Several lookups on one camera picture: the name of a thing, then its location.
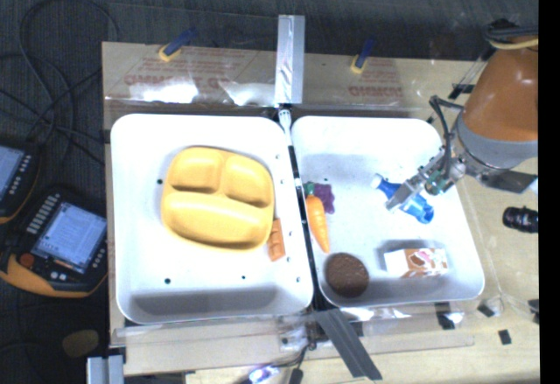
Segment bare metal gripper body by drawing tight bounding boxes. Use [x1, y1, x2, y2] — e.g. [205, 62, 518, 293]
[416, 157, 468, 197]

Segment blue bottle white cap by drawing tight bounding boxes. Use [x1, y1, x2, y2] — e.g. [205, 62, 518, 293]
[370, 172, 436, 225]

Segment white plastic tray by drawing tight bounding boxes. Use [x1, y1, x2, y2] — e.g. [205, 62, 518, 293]
[109, 113, 315, 325]
[290, 115, 487, 310]

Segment white and orange carton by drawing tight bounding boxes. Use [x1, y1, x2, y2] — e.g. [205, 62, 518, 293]
[382, 247, 450, 280]

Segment purple toy grapes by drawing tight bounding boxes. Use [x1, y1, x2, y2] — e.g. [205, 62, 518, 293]
[313, 183, 337, 216]

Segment orange toy carrot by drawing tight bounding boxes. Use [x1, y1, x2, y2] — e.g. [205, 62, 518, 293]
[304, 182, 332, 255]

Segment brown round biscuit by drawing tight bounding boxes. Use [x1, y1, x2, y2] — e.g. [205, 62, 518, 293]
[325, 252, 371, 299]

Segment brown cardboard board red print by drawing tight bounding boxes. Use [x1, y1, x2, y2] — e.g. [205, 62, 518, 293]
[101, 40, 504, 377]

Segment orange toy bread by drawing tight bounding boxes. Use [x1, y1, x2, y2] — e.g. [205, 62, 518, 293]
[267, 217, 287, 262]

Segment yellow divided plate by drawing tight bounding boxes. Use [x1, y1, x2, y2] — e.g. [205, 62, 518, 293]
[159, 146, 277, 252]

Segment black cylinder on white bracket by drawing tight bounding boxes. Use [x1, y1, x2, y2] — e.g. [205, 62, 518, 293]
[501, 177, 540, 235]

